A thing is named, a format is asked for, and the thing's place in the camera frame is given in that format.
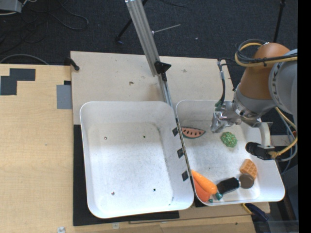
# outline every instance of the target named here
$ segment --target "watermelon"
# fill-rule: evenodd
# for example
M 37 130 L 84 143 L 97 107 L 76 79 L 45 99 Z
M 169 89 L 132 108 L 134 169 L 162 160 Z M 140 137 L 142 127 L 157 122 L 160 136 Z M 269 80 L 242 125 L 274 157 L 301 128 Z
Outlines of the watermelon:
M 205 133 L 205 130 L 200 130 L 192 127 L 181 127 L 181 131 L 186 138 L 198 138 Z

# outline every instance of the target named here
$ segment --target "empty white tray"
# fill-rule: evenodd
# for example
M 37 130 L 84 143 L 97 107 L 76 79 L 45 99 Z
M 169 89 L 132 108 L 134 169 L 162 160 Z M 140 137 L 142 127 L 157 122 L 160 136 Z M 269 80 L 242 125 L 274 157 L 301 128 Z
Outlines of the empty white tray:
M 80 110 L 87 204 L 99 218 L 189 208 L 194 193 L 172 107 L 85 103 Z
M 180 126 L 205 130 L 199 138 L 183 137 L 187 159 L 191 169 L 196 170 L 215 184 L 235 177 L 238 178 L 240 167 L 246 158 L 251 159 L 258 169 L 258 175 L 252 188 L 238 188 L 224 194 L 221 200 L 213 198 L 213 202 L 205 205 L 224 205 L 247 202 L 280 201 L 285 195 L 282 178 L 274 160 L 262 160 L 245 150 L 247 142 L 261 144 L 259 128 L 251 128 L 245 123 L 227 127 L 223 132 L 231 132 L 238 142 L 234 148 L 227 147 L 220 139 L 221 133 L 210 130 L 215 103 L 212 100 L 183 100 L 176 106 Z

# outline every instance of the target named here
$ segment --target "black bracket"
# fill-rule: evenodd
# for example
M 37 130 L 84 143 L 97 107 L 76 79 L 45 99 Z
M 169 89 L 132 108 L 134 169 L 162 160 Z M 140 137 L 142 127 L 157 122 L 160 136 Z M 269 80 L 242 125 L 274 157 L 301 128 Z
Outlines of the black bracket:
M 79 69 L 80 69 L 80 68 L 77 66 L 77 64 L 73 61 L 73 59 L 71 59 L 71 58 L 69 58 L 69 57 L 66 57 L 66 58 L 65 58 L 64 65 L 65 65 L 65 66 L 70 66 L 70 65 L 72 65 L 76 71 L 79 71 Z
M 167 63 L 163 63 L 163 62 L 160 62 L 160 61 L 156 61 L 156 62 L 155 62 L 155 69 L 156 69 L 156 72 L 157 72 L 158 74 L 161 74 L 161 75 L 162 75 L 162 80 L 163 80 L 163 81 L 167 81 L 165 72 L 166 72 L 171 66 L 172 66 L 172 65 L 167 64 Z

